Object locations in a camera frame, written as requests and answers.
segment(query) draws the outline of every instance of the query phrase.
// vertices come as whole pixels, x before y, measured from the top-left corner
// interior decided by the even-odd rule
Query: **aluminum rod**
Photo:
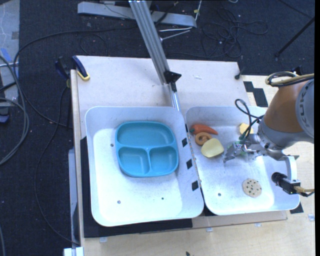
[[[155,70],[163,85],[167,84],[165,71],[170,71],[160,37],[151,18],[150,10],[146,1],[129,1],[134,17],[142,34],[144,43],[152,59]],[[180,111],[178,94],[169,86],[172,105]]]

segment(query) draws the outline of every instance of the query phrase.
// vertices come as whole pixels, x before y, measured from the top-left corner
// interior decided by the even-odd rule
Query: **black cable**
[[[241,103],[243,104],[243,106],[245,107],[245,110],[246,110],[246,111],[244,111],[244,110],[238,105],[238,102],[241,102]],[[239,137],[239,139],[240,139],[241,141],[244,141],[246,138],[248,138],[252,126],[253,126],[255,123],[259,122],[264,116],[263,116],[263,115],[261,115],[261,116],[252,115],[252,114],[250,113],[250,110],[249,110],[246,102],[245,102],[243,99],[237,98],[237,99],[234,101],[234,104],[235,104],[235,106],[236,106],[241,112],[245,113],[245,114],[248,115],[248,117],[249,117],[249,125],[248,125],[248,127],[245,129],[245,131],[243,132],[243,134],[241,134],[241,136]]]
[[[126,15],[124,15],[123,13],[120,13],[120,12],[117,12],[117,11],[115,11],[115,10],[110,9],[107,3],[106,3],[104,6],[105,6],[110,12],[115,13],[115,14],[118,14],[118,15],[121,15],[121,16],[123,16],[123,18],[127,18],[127,19],[132,20],[131,17],[126,16]]]
[[[88,34],[87,35],[87,37],[89,37],[89,36],[95,36],[95,37],[97,37],[97,38],[99,38],[102,42],[103,42],[103,44],[104,44],[104,47],[105,47],[105,56],[108,56],[108,48],[109,48],[109,46],[108,46],[108,43],[107,43],[107,41],[106,40],[104,40],[103,38],[102,38],[102,36],[100,36],[100,35],[98,35],[98,34],[95,34],[95,33],[91,33],[91,35],[90,34]],[[84,36],[80,39],[80,48],[88,55],[88,56],[91,56],[91,54],[88,52],[88,51],[86,51],[86,49],[83,47],[83,40],[84,40]]]
[[[4,234],[2,233],[1,225],[0,225],[0,240],[1,240],[2,256],[6,256],[5,239],[4,239]]]
[[[14,79],[15,84],[16,84],[16,87],[17,87],[19,93],[21,94],[22,91],[21,91],[21,87],[20,87],[18,78],[17,78],[16,74],[14,73],[14,71],[11,69],[9,62],[1,55],[0,55],[0,59],[6,64],[6,66],[10,70],[11,75]],[[19,147],[25,141],[25,139],[28,135],[28,132],[29,132],[30,123],[29,123],[29,117],[28,117],[27,110],[26,110],[25,99],[22,94],[20,97],[21,97],[21,104],[14,102],[13,100],[10,100],[7,98],[0,98],[0,101],[10,102],[10,103],[16,105],[17,107],[19,107],[23,111],[23,128],[22,128],[21,138],[20,138],[19,142],[15,145],[15,147],[4,158],[2,158],[0,160],[0,166],[5,164],[9,159],[11,159],[14,156],[14,154],[18,151]]]
[[[5,91],[6,89],[9,89],[10,87],[14,86],[16,84],[16,82],[11,82],[7,85],[4,85],[3,87],[0,88],[0,93]]]
[[[164,14],[154,23],[155,27],[159,25],[167,17],[168,13],[176,6],[176,4],[177,2],[175,2],[172,6],[167,8],[167,10],[165,10]]]
[[[282,78],[282,77],[290,77],[290,78],[283,79],[283,80],[276,81],[276,82],[272,81],[275,78]],[[272,87],[281,88],[281,87],[292,86],[292,85],[299,84],[299,83],[302,83],[305,81],[309,81],[314,78],[315,78],[314,74],[297,75],[296,73],[292,73],[289,71],[280,71],[280,72],[276,72],[276,73],[269,75],[265,79],[265,83],[267,85],[272,86]]]
[[[301,196],[303,196],[303,197],[305,197],[305,198],[307,198],[307,197],[312,196],[314,193],[315,193],[315,192],[313,191],[313,192],[310,192],[309,194],[308,194],[308,193],[305,193],[305,192],[301,192],[301,193],[298,193],[298,194],[301,195]]]
[[[115,31],[115,30],[129,30],[129,29],[133,29],[133,28],[137,28],[138,25],[135,24],[134,26],[130,26],[130,27],[117,27],[117,28],[110,28],[110,29],[104,29],[104,30],[69,30],[69,31],[63,31],[63,32],[58,32],[58,33],[53,33],[53,34],[49,34],[49,35],[45,35],[45,36],[42,36],[42,37],[39,37],[35,40],[32,40],[28,43],[26,43],[25,45],[23,45],[16,53],[15,57],[14,57],[14,62],[13,62],[13,72],[14,74],[16,75],[17,74],[17,70],[16,70],[16,62],[18,60],[18,57],[20,55],[20,53],[26,48],[28,47],[29,45],[33,44],[33,43],[36,43],[36,42],[39,42],[39,41],[42,41],[44,39],[48,39],[48,38],[51,38],[51,37],[56,37],[56,36],[61,36],[61,35],[68,35],[68,34],[82,34],[82,33],[103,33],[103,32],[109,32],[109,31]],[[25,92],[19,88],[20,90],[20,94],[24,97],[25,101],[31,106],[31,108],[39,115],[41,116],[42,118],[46,119],[47,121],[51,122],[51,123],[54,123],[54,124],[57,124],[57,122],[55,120],[52,120],[51,118],[45,116],[44,114],[40,113],[36,107],[28,100]],[[65,124],[62,124],[62,123],[59,123],[60,126],[63,126],[63,127],[67,127]]]
[[[291,5],[287,4],[285,1],[283,1],[283,0],[278,0],[278,1],[279,1],[280,3],[283,3],[284,5],[288,6],[288,7],[289,7],[289,8],[291,8],[292,10],[294,10],[294,11],[296,11],[296,12],[300,13],[300,14],[302,14],[302,15],[304,15],[304,16],[306,16],[306,17],[308,17],[308,18],[312,18],[312,17],[311,17],[311,16],[309,16],[308,14],[306,14],[306,13],[304,13],[304,12],[300,11],[299,9],[294,8],[293,6],[291,6]]]
[[[44,211],[40,205],[40,201],[39,201],[39,198],[38,198],[38,194],[37,194],[37,173],[38,173],[38,169],[39,169],[39,166],[40,166],[40,163],[41,163],[41,160],[42,160],[42,157],[44,156],[45,152],[47,151],[49,145],[51,144],[51,142],[53,141],[56,133],[57,133],[57,130],[58,130],[58,127],[59,127],[59,122],[60,122],[60,118],[61,118],[61,109],[62,109],[62,99],[63,99],[63,96],[64,96],[64,93],[66,92],[66,89],[67,87],[65,87],[62,92],[61,92],[61,96],[60,96],[60,100],[59,100],[59,111],[58,111],[58,121],[56,123],[56,127],[54,129],[54,132],[49,140],[49,142],[47,143],[47,145],[45,146],[44,150],[42,151],[41,155],[40,155],[40,158],[37,162],[37,165],[36,165],[36,168],[35,168],[35,172],[34,172],[34,194],[35,194],[35,198],[36,198],[36,202],[37,202],[37,205],[39,207],[39,210],[40,210],[40,213],[43,217],[43,219],[45,220],[45,222],[47,223],[47,225],[50,227],[50,229],[56,233],[58,236],[60,236],[62,239],[64,240],[67,240],[68,242],[72,243],[72,244],[75,244],[75,245],[79,245],[77,242],[75,241],[72,241],[71,239],[68,239],[67,237],[65,237],[64,235],[60,234],[51,224],[50,222],[48,221],[47,217],[45,216],[44,214]]]
[[[256,20],[253,22],[238,21],[236,16],[223,6],[222,8],[218,9],[217,13],[223,21],[227,22],[227,25],[223,25],[222,23],[217,23],[214,21],[206,22],[202,25],[202,37],[200,38],[200,43],[205,55],[186,52],[168,52],[167,56],[186,55],[201,59],[213,59],[227,55],[229,58],[236,59],[242,54],[241,44],[238,40],[240,30],[246,31],[253,35],[264,35],[268,32],[268,25],[263,20]],[[248,28],[255,24],[260,25],[260,27],[263,26],[264,28],[262,28],[261,31],[253,31],[252,29]],[[204,46],[205,38],[215,42],[211,53],[208,53]]]

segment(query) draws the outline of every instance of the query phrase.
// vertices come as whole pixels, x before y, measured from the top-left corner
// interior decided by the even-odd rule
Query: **yellow clamp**
[[[90,75],[88,73],[86,73],[87,74],[86,77],[84,77],[79,71],[77,71],[77,74],[83,81],[88,81],[90,79]]]

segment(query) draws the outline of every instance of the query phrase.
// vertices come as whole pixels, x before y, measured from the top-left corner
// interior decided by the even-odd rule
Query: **black bracket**
[[[289,195],[297,194],[297,191],[295,190],[295,186],[300,186],[300,182],[289,182],[287,180],[287,176],[280,172],[275,172],[271,176],[271,180],[275,183],[276,186],[279,186],[283,189],[284,192],[286,192]]]
[[[240,76],[242,75],[242,73],[244,72],[245,68],[243,68],[239,74],[234,76],[234,79],[239,80]]]
[[[297,75],[302,76],[303,75],[302,66],[300,65],[300,66],[297,66],[297,67],[291,69],[291,72],[292,73],[296,72]]]
[[[0,124],[5,124],[10,118],[9,108],[0,106]]]
[[[181,74],[172,72],[172,71],[165,71],[164,78],[167,84],[171,84],[172,91],[177,91],[176,81],[181,77]]]
[[[55,70],[63,79],[65,79],[66,81],[70,79],[70,70],[62,56],[58,58],[54,65]]]

